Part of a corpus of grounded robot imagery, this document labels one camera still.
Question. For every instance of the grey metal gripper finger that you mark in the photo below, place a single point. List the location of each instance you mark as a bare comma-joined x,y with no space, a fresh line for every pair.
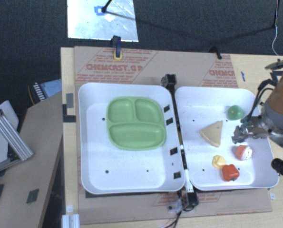
236,138
240,129

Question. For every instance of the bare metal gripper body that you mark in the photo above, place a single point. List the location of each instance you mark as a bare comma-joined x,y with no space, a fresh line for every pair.
256,127

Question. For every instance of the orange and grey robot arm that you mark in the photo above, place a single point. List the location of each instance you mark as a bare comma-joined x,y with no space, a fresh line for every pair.
282,94

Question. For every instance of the orange and white small can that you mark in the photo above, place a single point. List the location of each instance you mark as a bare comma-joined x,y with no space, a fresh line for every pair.
242,152

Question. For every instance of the green round toy fruit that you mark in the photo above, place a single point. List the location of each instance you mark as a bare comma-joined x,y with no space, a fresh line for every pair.
235,113

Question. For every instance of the tan toy pizza slice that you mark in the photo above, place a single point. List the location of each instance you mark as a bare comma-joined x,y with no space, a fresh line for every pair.
213,133

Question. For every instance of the yellow toy pepper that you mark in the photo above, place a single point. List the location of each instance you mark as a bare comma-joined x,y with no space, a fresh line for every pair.
218,161

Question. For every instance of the orange toy bell pepper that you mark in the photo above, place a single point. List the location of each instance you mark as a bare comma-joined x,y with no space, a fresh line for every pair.
229,173

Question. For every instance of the white plastic tray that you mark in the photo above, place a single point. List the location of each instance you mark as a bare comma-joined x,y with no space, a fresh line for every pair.
198,174
131,170

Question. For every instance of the thin black and white rod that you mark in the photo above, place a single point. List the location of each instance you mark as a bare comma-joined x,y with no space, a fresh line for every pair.
179,132

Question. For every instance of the green divided plate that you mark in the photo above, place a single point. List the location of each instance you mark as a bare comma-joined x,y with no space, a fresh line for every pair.
135,125

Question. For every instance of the brown cardboard board, red print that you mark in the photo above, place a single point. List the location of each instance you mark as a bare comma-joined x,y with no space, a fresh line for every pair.
141,66

